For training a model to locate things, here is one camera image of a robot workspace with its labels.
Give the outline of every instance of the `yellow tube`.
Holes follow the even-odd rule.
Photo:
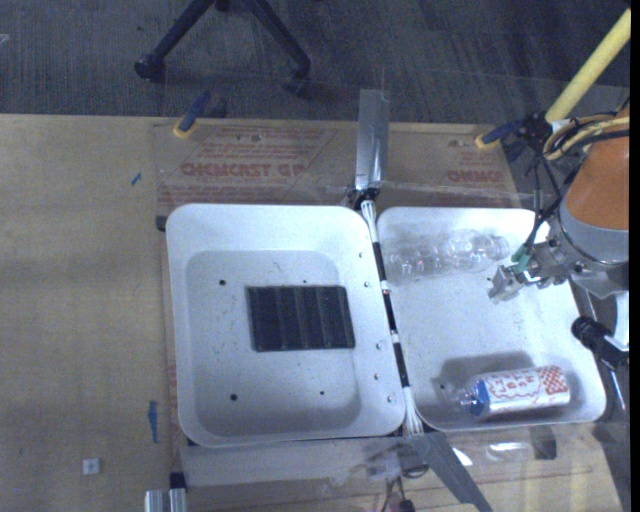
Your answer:
[[[631,8],[624,12],[547,111],[545,115],[547,122],[551,123],[567,117],[630,38]]]

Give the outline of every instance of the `chair leg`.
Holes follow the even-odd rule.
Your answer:
[[[311,68],[309,57],[300,48],[267,0],[242,0],[242,3],[296,63],[297,69],[294,70],[284,87],[292,94],[301,95],[304,92],[306,78]]]
[[[214,2],[215,0],[192,0],[158,46],[151,53],[142,55],[135,63],[138,76],[149,81],[160,80],[164,71],[164,58]]]

